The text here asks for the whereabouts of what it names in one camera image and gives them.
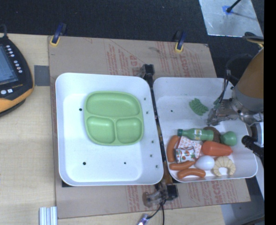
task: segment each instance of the cardboard sheet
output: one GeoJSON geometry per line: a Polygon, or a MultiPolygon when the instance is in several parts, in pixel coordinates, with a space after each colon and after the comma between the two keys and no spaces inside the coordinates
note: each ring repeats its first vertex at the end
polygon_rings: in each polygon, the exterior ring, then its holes
{"type": "MultiPolygon", "coordinates": [[[[85,37],[61,37],[57,47],[49,49],[52,103],[55,190],[58,218],[86,217],[116,213],[156,210],[143,204],[145,192],[155,192],[153,185],[70,187],[58,170],[55,80],[65,72],[138,75],[143,64],[153,64],[158,77],[216,77],[206,44],[185,43],[176,53],[175,43],[133,41],[85,37]]],[[[177,183],[179,197],[164,209],[249,202],[245,179],[177,183]]]]}

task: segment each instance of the egg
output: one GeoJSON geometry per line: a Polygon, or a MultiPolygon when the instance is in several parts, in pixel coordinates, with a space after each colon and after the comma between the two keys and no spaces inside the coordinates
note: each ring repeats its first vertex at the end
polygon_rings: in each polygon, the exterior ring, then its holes
{"type": "Polygon", "coordinates": [[[214,167],[214,164],[215,164],[214,158],[209,155],[205,155],[205,156],[199,157],[194,165],[199,169],[208,171],[214,167]]]}

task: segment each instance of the orange toy vegetable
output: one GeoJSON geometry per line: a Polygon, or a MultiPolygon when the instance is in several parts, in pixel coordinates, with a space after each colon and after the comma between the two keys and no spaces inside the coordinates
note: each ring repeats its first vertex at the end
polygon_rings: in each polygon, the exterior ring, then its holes
{"type": "Polygon", "coordinates": [[[213,141],[205,141],[201,150],[209,156],[229,156],[233,152],[230,146],[213,141]]]}
{"type": "Polygon", "coordinates": [[[174,155],[174,148],[176,143],[179,141],[179,139],[180,139],[179,136],[173,135],[167,144],[166,156],[167,156],[167,161],[169,161],[170,163],[173,163],[176,160],[174,155]]]}
{"type": "Polygon", "coordinates": [[[183,163],[171,163],[169,164],[169,169],[171,170],[183,170],[185,168],[191,167],[193,164],[195,164],[195,161],[186,161],[183,163]]]}
{"type": "Polygon", "coordinates": [[[177,172],[176,175],[180,179],[182,179],[186,176],[190,176],[190,175],[195,175],[195,176],[199,176],[199,177],[203,178],[203,177],[205,177],[206,172],[199,168],[187,168],[187,169],[177,172]]]}

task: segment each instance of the wooden table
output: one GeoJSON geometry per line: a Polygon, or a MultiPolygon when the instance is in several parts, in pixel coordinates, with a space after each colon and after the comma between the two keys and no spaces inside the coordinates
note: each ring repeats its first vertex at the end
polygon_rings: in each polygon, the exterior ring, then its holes
{"type": "MultiPolygon", "coordinates": [[[[32,71],[34,65],[49,66],[47,36],[8,36],[32,71]]],[[[0,224],[36,225],[40,207],[56,206],[53,155],[50,87],[36,86],[22,106],[0,118],[0,224]]],[[[164,212],[166,225],[224,224],[220,205],[164,212]]],[[[58,224],[136,224],[142,214],[59,219],[58,224]]],[[[160,224],[161,211],[148,225],[160,224]]]]}

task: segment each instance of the white tray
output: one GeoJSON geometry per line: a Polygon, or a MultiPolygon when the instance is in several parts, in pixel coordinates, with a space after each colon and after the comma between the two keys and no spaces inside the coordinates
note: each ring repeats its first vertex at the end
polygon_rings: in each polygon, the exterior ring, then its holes
{"type": "Polygon", "coordinates": [[[139,77],[64,73],[55,83],[59,172],[71,186],[146,185],[163,177],[160,142],[148,83],[139,77]],[[84,100],[94,91],[128,92],[141,103],[144,134],[134,145],[93,143],[85,130],[84,100]]]}
{"type": "MultiPolygon", "coordinates": [[[[208,112],[203,116],[195,114],[189,107],[189,102],[198,98],[209,109],[213,108],[213,102],[221,94],[222,83],[223,79],[221,78],[162,77],[155,80],[153,90],[165,147],[169,139],[177,134],[178,129],[204,128],[207,126],[208,112]]],[[[231,86],[229,83],[224,95],[225,99],[231,97],[231,86]]],[[[223,121],[215,126],[215,128],[221,134],[233,131],[237,135],[238,143],[231,147],[233,153],[229,156],[236,165],[234,175],[227,175],[227,169],[221,168],[221,177],[215,176],[211,171],[206,171],[204,178],[189,176],[179,179],[176,175],[177,171],[170,170],[169,172],[175,180],[179,182],[195,182],[250,178],[256,175],[258,166],[255,155],[241,142],[242,137],[248,135],[245,123],[241,120],[223,121]]]]}

